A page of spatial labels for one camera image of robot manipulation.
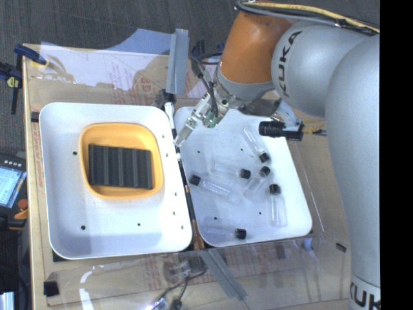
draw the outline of clamp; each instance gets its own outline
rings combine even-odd
[[[32,60],[34,63],[46,66],[48,60],[40,56],[36,51],[25,47],[20,44],[16,44],[14,52],[17,54],[16,66],[8,63],[0,62],[0,79],[6,81],[7,85],[13,89],[12,94],[12,115],[15,114],[17,106],[17,97],[19,95],[19,89],[22,87],[23,75],[21,70],[22,57],[25,56]]]

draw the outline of yellow bowl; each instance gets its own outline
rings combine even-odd
[[[89,145],[145,149],[151,153],[152,189],[91,185],[89,175]],[[163,168],[159,147],[154,134],[140,124],[98,123],[89,125],[80,135],[80,159],[83,179],[89,191],[108,200],[145,198],[155,194],[163,185]]]

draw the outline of plastic vial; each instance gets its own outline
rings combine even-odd
[[[259,178],[252,178],[248,181],[243,189],[243,196],[246,198],[253,198],[264,182],[267,181],[267,176],[270,174],[271,170],[268,167],[262,167],[259,171]]]
[[[284,197],[281,195],[279,185],[270,185],[270,223],[275,226],[285,226],[287,224],[287,211],[285,209]]]
[[[270,160],[270,156],[267,153],[264,141],[261,139],[261,135],[258,133],[258,128],[249,124],[246,125],[242,137],[250,146],[252,152],[258,156],[262,163]]]
[[[225,185],[222,181],[218,181],[215,178],[212,178],[211,176],[197,176],[193,174],[189,180],[189,182],[192,185],[202,187],[203,189],[206,189],[210,192],[214,192],[216,194],[222,195],[222,196],[230,196],[231,194],[231,187],[228,185]]]
[[[221,158],[212,158],[210,170],[212,174],[219,174],[222,176],[238,176],[244,179],[249,179],[251,177],[251,171],[228,164]]]
[[[205,232],[214,239],[220,241],[230,241],[235,239],[245,239],[247,237],[247,231],[231,226],[218,225],[214,223],[214,220],[207,217],[204,220]]]

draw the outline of vial cap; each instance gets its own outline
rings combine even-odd
[[[259,160],[260,160],[262,163],[267,162],[267,161],[270,160],[270,156],[269,156],[266,152],[262,153],[262,154],[261,154],[260,156],[258,156],[258,157],[259,157]]]
[[[251,171],[246,170],[246,169],[241,169],[241,172],[239,173],[239,176],[240,176],[241,178],[244,178],[244,179],[250,179],[250,177],[251,177]]]
[[[247,231],[244,229],[235,229],[235,237],[237,239],[245,239],[247,237]]]
[[[193,174],[192,177],[189,179],[189,183],[195,186],[198,186],[200,181],[201,181],[201,177],[196,176],[195,174]]]
[[[271,172],[270,168],[265,166],[261,168],[261,170],[259,171],[259,175],[261,177],[267,177],[270,174],[270,172]]]
[[[279,193],[281,193],[281,187],[280,187],[278,184],[276,184],[276,183],[271,184],[271,185],[270,185],[270,193],[271,193],[271,194],[279,194]]]

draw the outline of screen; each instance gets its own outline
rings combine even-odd
[[[25,178],[25,171],[0,166],[0,206],[13,207]]]

